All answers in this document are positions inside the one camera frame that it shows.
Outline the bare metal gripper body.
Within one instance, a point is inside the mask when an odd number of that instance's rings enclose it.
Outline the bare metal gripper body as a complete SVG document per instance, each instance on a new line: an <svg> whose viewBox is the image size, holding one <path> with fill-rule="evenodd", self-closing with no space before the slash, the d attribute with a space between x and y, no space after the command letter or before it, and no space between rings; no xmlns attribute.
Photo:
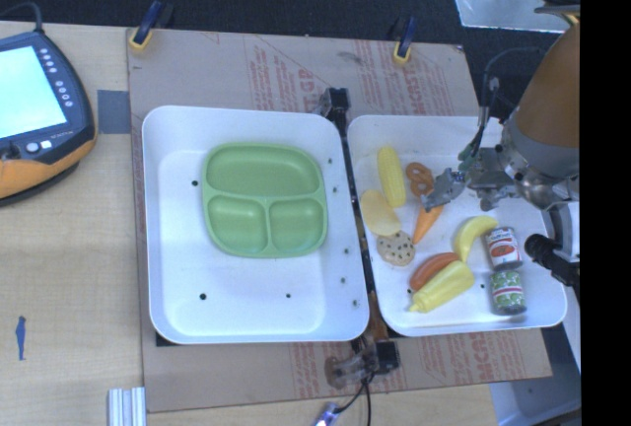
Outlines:
<svg viewBox="0 0 631 426"><path fill-rule="evenodd" d="M551 177L529 163L516 149L496 145L480 148L467 174L467 186L479 199L485 188L512 188L516 196L542 211L568 202L565 178Z"/></svg>

